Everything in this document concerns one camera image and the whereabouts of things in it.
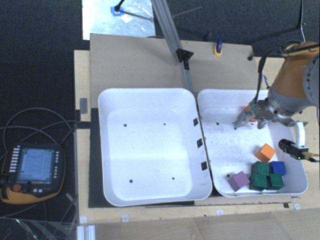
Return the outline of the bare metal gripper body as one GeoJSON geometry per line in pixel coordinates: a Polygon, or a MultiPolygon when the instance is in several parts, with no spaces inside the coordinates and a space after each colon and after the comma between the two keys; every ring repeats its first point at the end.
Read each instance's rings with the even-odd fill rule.
{"type": "Polygon", "coordinates": [[[269,123],[280,123],[285,127],[294,127],[297,123],[302,123],[303,126],[308,124],[307,121],[293,120],[292,113],[283,110],[273,101],[269,102],[268,99],[258,100],[250,107],[250,111],[254,113],[252,120],[257,123],[258,120],[268,120],[269,123]]]}

